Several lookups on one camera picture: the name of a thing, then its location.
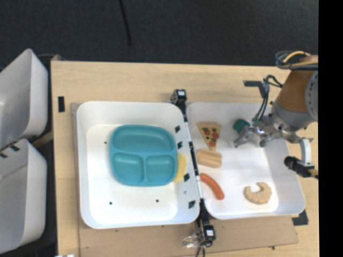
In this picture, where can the beige croissant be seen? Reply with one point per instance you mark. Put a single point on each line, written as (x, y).
(258, 195)

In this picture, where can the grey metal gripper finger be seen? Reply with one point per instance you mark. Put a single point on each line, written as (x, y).
(248, 129)
(241, 140)

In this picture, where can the tan bread bun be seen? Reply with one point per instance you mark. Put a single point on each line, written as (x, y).
(209, 158)

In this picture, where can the orange sausage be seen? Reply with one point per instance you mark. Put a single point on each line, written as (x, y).
(213, 186)

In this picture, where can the black cylinder on white bracket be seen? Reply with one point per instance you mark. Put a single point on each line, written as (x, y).
(301, 165)

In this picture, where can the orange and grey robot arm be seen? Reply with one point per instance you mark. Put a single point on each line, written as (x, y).
(294, 95)

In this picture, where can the pizza slice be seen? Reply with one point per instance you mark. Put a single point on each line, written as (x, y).
(210, 135)

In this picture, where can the thin black and white rod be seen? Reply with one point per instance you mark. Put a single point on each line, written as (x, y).
(193, 159)

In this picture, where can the white plastic tray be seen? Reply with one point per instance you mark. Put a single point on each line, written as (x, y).
(134, 210)
(246, 167)

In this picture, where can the yellow flat slice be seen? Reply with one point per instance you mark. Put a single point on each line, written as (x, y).
(182, 165)

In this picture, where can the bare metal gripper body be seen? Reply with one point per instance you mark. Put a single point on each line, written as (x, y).
(269, 131)

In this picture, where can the blue divided plate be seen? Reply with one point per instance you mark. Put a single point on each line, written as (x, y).
(142, 154)

